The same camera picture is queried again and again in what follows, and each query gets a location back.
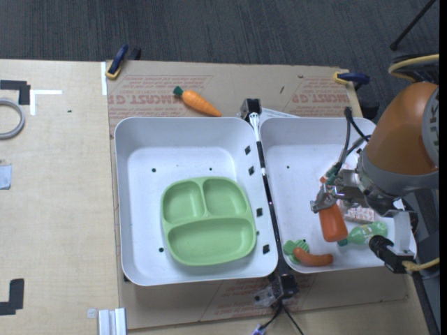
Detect white plastic tray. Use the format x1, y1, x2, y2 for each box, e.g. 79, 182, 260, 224
259, 117, 418, 275
114, 117, 279, 288

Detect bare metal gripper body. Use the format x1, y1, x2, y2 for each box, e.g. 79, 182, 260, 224
333, 168, 401, 218

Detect green divided plate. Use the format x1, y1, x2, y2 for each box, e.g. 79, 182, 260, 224
160, 176, 258, 267

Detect white paper sheet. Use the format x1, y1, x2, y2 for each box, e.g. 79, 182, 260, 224
260, 107, 302, 119

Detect black block with thin wires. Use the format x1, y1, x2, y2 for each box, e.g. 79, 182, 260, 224
254, 274, 300, 307
240, 98, 263, 120

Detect orange toy carrot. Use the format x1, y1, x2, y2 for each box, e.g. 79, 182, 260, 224
173, 85, 224, 118

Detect thin black and white rod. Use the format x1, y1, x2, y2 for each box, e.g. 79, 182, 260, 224
249, 114, 286, 277

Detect orange plastic bottle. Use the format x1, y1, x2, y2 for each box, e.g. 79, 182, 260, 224
318, 176, 349, 243

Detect green plastic bottle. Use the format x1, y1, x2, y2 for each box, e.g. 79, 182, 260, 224
337, 221, 389, 248

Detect white and orange packet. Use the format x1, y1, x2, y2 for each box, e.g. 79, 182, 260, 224
343, 203, 375, 223

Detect green toy vegetable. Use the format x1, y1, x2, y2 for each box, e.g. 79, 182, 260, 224
282, 239, 311, 265

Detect brown cardboard board red print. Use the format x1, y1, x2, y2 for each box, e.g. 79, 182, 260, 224
105, 59, 410, 331

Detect black cylinder on white bracket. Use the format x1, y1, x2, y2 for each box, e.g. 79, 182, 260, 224
368, 210, 417, 275

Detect orange toy sausage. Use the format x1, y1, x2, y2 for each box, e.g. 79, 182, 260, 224
292, 246, 334, 267

